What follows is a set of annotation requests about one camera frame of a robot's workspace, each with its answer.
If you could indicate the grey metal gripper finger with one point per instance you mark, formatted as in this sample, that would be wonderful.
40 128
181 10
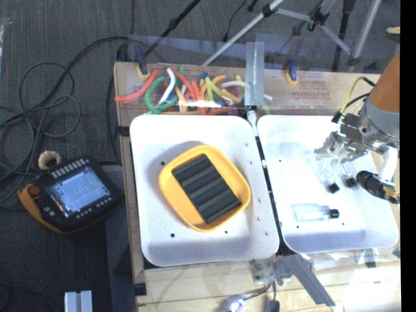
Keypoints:
329 146
352 154

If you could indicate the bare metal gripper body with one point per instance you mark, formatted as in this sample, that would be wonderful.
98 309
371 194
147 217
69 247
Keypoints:
357 132

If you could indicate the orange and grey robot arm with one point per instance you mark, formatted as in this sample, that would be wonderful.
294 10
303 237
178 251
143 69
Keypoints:
386 86

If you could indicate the clear plastic bottle black cap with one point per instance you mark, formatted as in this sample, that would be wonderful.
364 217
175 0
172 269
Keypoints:
351 181
332 186
308 212

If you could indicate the white plastic tray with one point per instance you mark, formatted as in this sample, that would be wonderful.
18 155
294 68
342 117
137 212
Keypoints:
152 226
305 180

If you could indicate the black ribbed block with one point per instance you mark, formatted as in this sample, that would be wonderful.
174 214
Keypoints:
206 188

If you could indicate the yellow square bowl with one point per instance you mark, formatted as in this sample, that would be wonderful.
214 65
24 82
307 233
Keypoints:
170 187

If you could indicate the green flexible tube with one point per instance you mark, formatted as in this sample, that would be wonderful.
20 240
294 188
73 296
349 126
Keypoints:
150 101

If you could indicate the red-orange flexible tube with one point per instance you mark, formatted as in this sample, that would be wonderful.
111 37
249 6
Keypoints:
143 89

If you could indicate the black cylinder on white bracket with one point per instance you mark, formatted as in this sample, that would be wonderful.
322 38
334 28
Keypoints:
370 182

